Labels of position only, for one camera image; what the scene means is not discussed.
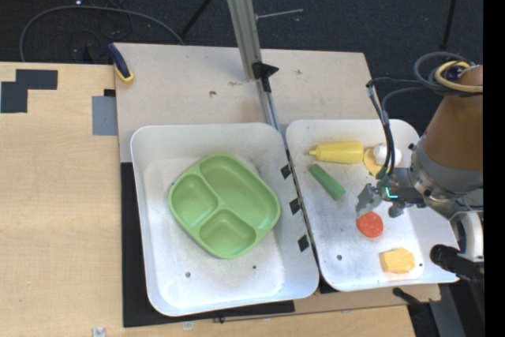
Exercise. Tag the orange round toy slice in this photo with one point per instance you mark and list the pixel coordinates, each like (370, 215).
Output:
(370, 225)

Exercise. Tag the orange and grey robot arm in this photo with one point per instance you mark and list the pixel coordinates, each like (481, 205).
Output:
(453, 130)

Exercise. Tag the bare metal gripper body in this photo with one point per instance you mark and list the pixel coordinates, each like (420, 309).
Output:
(428, 191)

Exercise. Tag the yellow and white toy food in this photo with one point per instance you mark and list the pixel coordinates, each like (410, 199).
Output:
(375, 163)

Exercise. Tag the yellow squeeze bottle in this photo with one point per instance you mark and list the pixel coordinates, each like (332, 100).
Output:
(341, 152)

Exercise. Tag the yellow ridged toy food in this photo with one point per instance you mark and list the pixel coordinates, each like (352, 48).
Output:
(397, 260)

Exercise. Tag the black cylinder on white bracket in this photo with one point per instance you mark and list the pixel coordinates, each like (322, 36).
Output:
(453, 262)

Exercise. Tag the green divided plate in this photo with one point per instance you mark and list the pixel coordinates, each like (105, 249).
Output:
(225, 205)

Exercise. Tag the pale flat board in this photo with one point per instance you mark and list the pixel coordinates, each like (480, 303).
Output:
(189, 90)

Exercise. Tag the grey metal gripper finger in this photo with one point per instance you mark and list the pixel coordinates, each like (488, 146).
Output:
(367, 199)
(395, 210)

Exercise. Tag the green toy cylinder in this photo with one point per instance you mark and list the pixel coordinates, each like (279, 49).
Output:
(326, 181)

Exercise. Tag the white plastic tray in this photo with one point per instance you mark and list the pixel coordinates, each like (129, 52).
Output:
(347, 248)
(221, 280)

